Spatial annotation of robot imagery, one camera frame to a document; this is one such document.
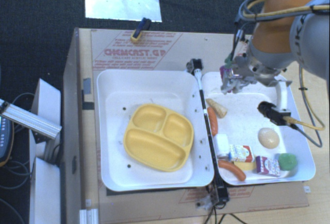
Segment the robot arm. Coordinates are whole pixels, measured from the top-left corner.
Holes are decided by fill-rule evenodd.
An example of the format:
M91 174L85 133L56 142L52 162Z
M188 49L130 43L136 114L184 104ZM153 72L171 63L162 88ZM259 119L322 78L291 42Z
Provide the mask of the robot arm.
M261 14L252 13L250 7L260 2ZM223 93L238 93L256 82L274 87L275 76L294 60L327 79L329 89L329 0L247 0L239 19L257 24L246 52L234 57L242 31L236 34L233 51L220 68Z

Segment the beige round object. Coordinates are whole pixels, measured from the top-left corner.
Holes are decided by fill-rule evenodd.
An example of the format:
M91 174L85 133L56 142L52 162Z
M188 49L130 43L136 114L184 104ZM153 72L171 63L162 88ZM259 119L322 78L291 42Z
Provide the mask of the beige round object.
M279 136L277 132L271 128L260 129L258 139L260 143L268 149L274 149L279 144Z

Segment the yellow plate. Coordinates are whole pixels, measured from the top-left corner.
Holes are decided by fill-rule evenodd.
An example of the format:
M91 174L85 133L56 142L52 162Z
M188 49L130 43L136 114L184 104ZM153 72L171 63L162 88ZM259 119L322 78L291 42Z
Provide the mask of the yellow plate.
M185 164L193 138L193 127L187 118L156 104L144 104L129 121L124 147L137 161L171 172Z

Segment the toy hot dog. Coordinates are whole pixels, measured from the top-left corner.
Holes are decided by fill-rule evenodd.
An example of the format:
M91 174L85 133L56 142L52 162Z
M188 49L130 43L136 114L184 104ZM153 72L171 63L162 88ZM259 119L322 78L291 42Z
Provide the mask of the toy hot dog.
M220 168L224 168L226 170L231 171L238 178L239 181L244 181L246 179L245 173L231 162L219 160L218 166Z
M215 136L218 133L218 120L216 113L212 107L208 107L207 114L208 114L208 119L210 120L212 136Z

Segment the yellow and blue tool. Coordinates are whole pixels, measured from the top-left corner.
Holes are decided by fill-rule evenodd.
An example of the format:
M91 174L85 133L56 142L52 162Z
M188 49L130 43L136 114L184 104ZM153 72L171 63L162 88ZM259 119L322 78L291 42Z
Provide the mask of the yellow and blue tool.
M151 25L151 20L147 18L143 18L139 23L138 27L136 28L136 30L130 36L130 39L133 42L137 42L141 37L142 31L149 30L150 25Z

